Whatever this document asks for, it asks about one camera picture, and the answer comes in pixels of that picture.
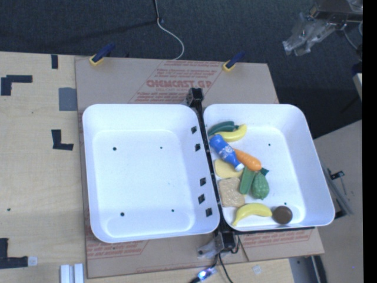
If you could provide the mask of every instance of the plastic tray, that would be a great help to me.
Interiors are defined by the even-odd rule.
[[[196,113],[183,105],[84,111],[90,224],[104,242],[212,232],[220,221]]]
[[[223,208],[226,222],[238,231],[264,231],[322,226],[331,223],[335,211],[304,114],[286,104],[215,104],[204,111],[207,128],[222,121],[247,124],[246,135],[229,143],[258,158],[269,170],[270,193],[264,199],[246,195],[246,203],[260,202],[274,209],[288,206],[293,219],[287,225],[271,217],[250,216],[232,226],[236,208]],[[213,161],[218,155],[211,151]]]

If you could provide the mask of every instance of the blue clamp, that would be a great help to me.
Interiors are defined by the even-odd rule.
[[[102,48],[99,52],[97,52],[95,55],[92,55],[89,58],[89,63],[92,66],[97,66],[98,64],[101,64],[104,60],[104,57],[108,57],[110,53],[114,50],[115,44],[109,43],[104,48]]]
[[[245,52],[244,51],[239,52],[232,59],[226,61],[223,64],[223,70],[227,71],[227,72],[233,70],[233,68],[236,65],[236,63],[239,62],[244,56],[245,56]]]

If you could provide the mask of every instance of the brown round object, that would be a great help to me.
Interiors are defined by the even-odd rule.
[[[285,205],[281,205],[273,210],[272,218],[279,224],[287,224],[292,220],[293,213],[290,208]]]

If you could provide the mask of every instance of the dark fabric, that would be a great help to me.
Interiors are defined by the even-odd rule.
[[[268,63],[279,101],[301,108],[314,138],[362,118],[352,80],[358,57],[342,32],[310,54],[285,54],[282,41],[310,0],[157,2],[163,26],[184,42],[182,60],[226,61],[245,51],[244,62]],[[0,0],[0,6],[0,51],[93,55],[113,42],[112,57],[173,59],[181,52],[158,28],[153,0]],[[357,28],[349,36],[361,43]]]

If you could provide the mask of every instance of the bin filled with toy food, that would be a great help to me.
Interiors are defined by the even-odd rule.
[[[286,104],[215,104],[204,111],[225,221],[235,230],[323,226],[334,219],[304,114]]]

